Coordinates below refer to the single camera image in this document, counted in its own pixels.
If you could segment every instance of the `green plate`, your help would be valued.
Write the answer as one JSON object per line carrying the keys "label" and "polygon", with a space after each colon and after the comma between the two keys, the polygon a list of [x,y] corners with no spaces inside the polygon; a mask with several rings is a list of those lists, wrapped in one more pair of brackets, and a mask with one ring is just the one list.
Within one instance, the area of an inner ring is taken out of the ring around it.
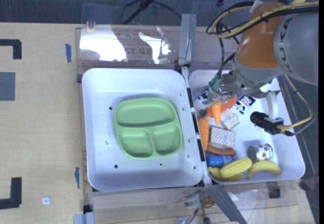
{"label": "green plate", "polygon": [[183,138],[174,106],[162,98],[137,98],[121,102],[114,113],[120,148],[133,159],[172,155]]}

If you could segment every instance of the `gray square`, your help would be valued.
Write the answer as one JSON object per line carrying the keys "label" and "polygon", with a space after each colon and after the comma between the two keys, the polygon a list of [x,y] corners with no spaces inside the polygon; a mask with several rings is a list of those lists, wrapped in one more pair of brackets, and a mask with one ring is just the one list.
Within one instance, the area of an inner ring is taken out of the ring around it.
{"label": "gray square", "polygon": [[0,72],[0,101],[15,100],[15,72]]}

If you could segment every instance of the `banana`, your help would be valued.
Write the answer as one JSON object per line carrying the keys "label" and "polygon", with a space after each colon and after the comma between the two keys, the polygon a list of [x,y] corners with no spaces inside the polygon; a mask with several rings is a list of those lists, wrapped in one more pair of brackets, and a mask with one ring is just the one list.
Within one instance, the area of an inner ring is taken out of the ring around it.
{"label": "banana", "polygon": [[236,181],[240,180],[243,177],[242,173],[238,173],[234,176],[224,178],[220,175],[220,168],[218,167],[208,167],[208,171],[210,172],[211,176],[217,180],[226,180],[226,181]]}
{"label": "banana", "polygon": [[249,169],[249,172],[247,174],[247,179],[250,179],[253,174],[256,174],[261,171],[266,171],[273,174],[281,173],[280,167],[272,161],[269,160],[256,161],[255,163],[252,164],[251,168]]}

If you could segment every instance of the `blue cylinder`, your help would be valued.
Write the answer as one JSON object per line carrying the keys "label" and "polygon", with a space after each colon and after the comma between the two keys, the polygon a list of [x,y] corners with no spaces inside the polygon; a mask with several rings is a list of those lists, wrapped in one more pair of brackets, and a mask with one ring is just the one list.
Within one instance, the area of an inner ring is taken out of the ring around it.
{"label": "blue cylinder", "polygon": [[221,156],[221,155],[212,155],[212,154],[208,154],[206,156],[206,162],[208,167],[221,168],[232,161],[234,161],[234,159],[233,157],[230,156]]}

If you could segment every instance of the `orange carrot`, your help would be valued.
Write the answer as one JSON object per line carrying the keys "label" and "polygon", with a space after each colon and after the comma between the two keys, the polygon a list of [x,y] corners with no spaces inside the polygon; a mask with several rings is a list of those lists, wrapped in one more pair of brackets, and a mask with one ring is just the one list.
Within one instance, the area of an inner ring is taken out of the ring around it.
{"label": "orange carrot", "polygon": [[198,120],[198,128],[200,133],[200,138],[202,141],[202,146],[204,150],[207,149],[208,139],[209,139],[209,124],[206,118],[200,118]]}
{"label": "orange carrot", "polygon": [[205,114],[205,117],[211,117],[213,118],[213,113],[212,113],[212,110],[210,108],[206,108],[206,114]]}
{"label": "orange carrot", "polygon": [[226,111],[228,108],[231,108],[236,103],[236,97],[229,98],[227,103],[222,104],[221,106],[221,113]]}
{"label": "orange carrot", "polygon": [[218,102],[211,105],[211,110],[217,125],[221,123],[221,106],[222,100],[219,100]]}

